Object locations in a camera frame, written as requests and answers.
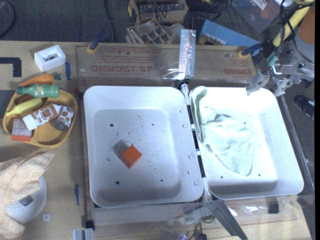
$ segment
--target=white cube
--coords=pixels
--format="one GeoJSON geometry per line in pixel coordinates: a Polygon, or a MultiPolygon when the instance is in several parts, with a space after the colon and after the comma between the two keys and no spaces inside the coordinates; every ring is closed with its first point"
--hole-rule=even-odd
{"type": "Polygon", "coordinates": [[[66,55],[59,45],[49,47],[34,54],[34,61],[45,72],[66,63],[66,55]]]}

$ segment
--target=towel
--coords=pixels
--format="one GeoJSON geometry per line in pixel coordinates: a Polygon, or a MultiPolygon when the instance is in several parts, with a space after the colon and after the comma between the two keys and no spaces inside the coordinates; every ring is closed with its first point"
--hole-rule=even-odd
{"type": "Polygon", "coordinates": [[[37,152],[0,163],[0,234],[6,239],[21,236],[25,227],[11,218],[6,207],[40,189],[39,177],[55,153],[37,152]]]}
{"type": "Polygon", "coordinates": [[[228,170],[248,176],[252,171],[257,134],[243,122],[216,110],[207,94],[205,87],[198,87],[192,93],[198,139],[228,170]]]}

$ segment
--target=wooden table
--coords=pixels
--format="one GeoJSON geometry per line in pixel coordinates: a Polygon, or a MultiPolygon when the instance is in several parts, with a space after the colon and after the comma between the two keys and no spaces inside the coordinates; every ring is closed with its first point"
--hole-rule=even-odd
{"type": "MultiPolygon", "coordinates": [[[[79,84],[76,48],[77,46],[86,46],[86,43],[0,41],[0,57],[19,57],[22,61],[22,77],[13,77],[12,65],[0,64],[0,90],[16,90],[19,83],[33,75],[40,74],[41,72],[34,61],[34,53],[54,45],[61,47],[66,55],[66,61],[71,64],[71,80],[66,79],[64,65],[50,70],[49,73],[60,74],[61,81],[57,81],[56,83],[62,89],[72,93],[79,84]]],[[[81,123],[81,117],[83,116],[81,113],[78,114],[74,127],[66,142],[54,148],[55,157],[49,164],[48,170],[44,173],[47,183],[47,200],[42,213],[50,213],[50,221],[42,221],[40,214],[31,222],[25,224],[24,234],[17,238],[18,240],[71,240],[73,238],[73,230],[83,228],[87,215],[83,129],[81,123]],[[77,205],[74,194],[75,184],[79,186],[80,205],[77,205]]],[[[10,136],[5,133],[2,127],[0,129],[1,162],[19,156],[28,156],[36,151],[46,150],[48,150],[48,148],[40,148],[23,142],[11,141],[10,136]]],[[[255,217],[252,217],[251,220],[248,220],[248,217],[241,218],[241,216],[236,216],[235,218],[249,239],[311,239],[302,209],[295,201],[295,198],[285,199],[284,202],[286,203],[286,207],[290,207],[290,212],[283,215],[283,219],[281,219],[280,216],[273,220],[266,218],[265,220],[253,222],[251,220],[255,217]]],[[[208,239],[238,239],[237,237],[228,237],[228,232],[219,225],[219,222],[215,221],[214,223],[214,226],[209,227],[211,229],[203,229],[208,239]]],[[[150,236],[133,237],[127,234],[109,237],[109,239],[120,238],[152,239],[150,236]]],[[[102,230],[100,232],[96,230],[95,239],[108,238],[103,236],[102,230]]]]}

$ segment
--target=brown bowl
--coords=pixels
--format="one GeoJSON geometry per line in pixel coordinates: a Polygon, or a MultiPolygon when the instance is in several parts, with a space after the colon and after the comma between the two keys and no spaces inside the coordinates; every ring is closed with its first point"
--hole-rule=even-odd
{"type": "MultiPolygon", "coordinates": [[[[21,97],[22,95],[14,93],[8,107],[6,108],[6,112],[11,111],[16,105],[15,101],[19,100],[21,97]]],[[[68,106],[74,110],[74,115],[70,128],[67,131],[60,131],[53,127],[52,122],[48,122],[34,129],[32,131],[31,141],[24,141],[24,143],[38,147],[55,148],[64,143],[68,138],[77,117],[78,102],[76,98],[69,92],[60,89],[58,98],[49,97],[47,99],[44,99],[44,103],[42,106],[46,106],[48,104],[68,106]]],[[[4,114],[2,121],[4,131],[8,135],[11,135],[14,119],[22,119],[24,116],[30,113],[31,111],[27,111],[22,114],[11,114],[9,116],[6,116],[6,114],[4,114]]]]}

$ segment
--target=white plastic tray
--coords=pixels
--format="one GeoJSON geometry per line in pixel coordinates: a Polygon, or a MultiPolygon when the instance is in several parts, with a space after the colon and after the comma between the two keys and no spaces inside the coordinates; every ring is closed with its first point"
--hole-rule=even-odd
{"type": "Polygon", "coordinates": [[[193,202],[203,184],[183,94],[93,86],[84,94],[90,194],[100,207],[193,202]],[[119,159],[134,145],[140,160],[119,159]]]}
{"type": "MultiPolygon", "coordinates": [[[[193,114],[195,95],[204,87],[197,88],[189,95],[193,114]]],[[[273,93],[260,89],[247,96],[245,88],[234,87],[208,87],[206,90],[212,107],[255,132],[258,143],[253,154],[252,170],[244,176],[227,169],[199,141],[210,191],[224,200],[300,193],[304,181],[273,93]]]]}

